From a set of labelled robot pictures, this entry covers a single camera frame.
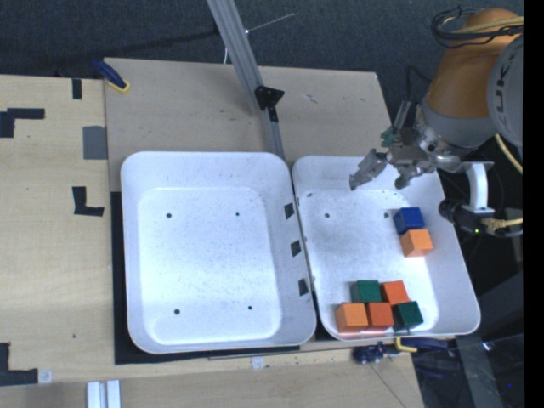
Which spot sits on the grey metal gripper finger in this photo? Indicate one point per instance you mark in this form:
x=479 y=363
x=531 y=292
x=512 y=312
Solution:
x=366 y=170
x=406 y=180

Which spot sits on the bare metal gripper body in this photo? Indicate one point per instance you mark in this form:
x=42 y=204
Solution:
x=414 y=153

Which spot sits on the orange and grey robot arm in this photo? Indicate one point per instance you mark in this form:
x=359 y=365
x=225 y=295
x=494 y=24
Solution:
x=461 y=79

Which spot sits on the blue cube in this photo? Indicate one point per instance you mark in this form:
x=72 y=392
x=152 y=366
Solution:
x=409 y=220

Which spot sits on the orange cube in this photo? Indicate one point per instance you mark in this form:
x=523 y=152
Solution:
x=351 y=318
x=380 y=315
x=395 y=291
x=416 y=242

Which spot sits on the white plastic tray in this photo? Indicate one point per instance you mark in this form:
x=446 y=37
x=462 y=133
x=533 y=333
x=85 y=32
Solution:
x=361 y=245
x=208 y=262

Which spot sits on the green cube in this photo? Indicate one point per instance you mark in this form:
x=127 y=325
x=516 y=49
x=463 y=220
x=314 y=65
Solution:
x=366 y=291
x=409 y=315

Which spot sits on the black cylinder on white bracket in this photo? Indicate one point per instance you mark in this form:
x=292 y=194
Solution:
x=478 y=185

